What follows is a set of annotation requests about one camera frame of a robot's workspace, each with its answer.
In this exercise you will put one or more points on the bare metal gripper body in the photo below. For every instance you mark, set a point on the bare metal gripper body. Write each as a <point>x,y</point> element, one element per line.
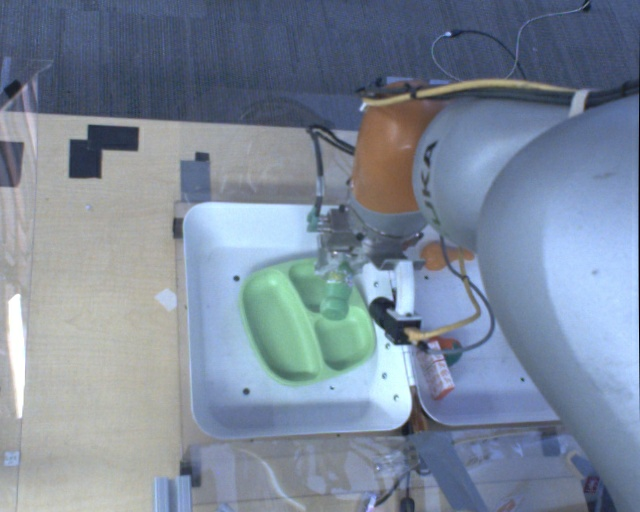
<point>345,235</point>

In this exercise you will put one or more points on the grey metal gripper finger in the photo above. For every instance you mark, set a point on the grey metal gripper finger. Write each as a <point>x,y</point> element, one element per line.
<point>322,263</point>
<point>352,272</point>

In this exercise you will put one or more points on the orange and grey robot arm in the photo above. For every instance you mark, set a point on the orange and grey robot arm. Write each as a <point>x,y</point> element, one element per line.
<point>540,260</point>

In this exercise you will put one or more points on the green divided plate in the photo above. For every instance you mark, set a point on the green divided plate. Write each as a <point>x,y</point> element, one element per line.
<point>280,325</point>

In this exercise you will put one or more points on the orange toy carrot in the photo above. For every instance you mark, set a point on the orange toy carrot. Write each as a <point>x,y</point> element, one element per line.
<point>434,256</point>

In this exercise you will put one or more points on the red and green toy fruit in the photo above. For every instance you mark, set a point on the red and green toy fruit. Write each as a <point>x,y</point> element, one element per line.
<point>452,351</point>

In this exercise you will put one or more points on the orange and white carton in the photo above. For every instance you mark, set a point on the orange and white carton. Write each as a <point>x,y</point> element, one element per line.
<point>437,375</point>

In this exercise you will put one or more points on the white plastic tray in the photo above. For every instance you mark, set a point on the white plastic tray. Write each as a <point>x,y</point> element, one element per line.
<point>225,380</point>
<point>480,395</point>

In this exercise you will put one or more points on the black cylinder on white bracket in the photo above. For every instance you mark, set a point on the black cylinder on white bracket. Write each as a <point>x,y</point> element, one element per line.
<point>395,320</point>

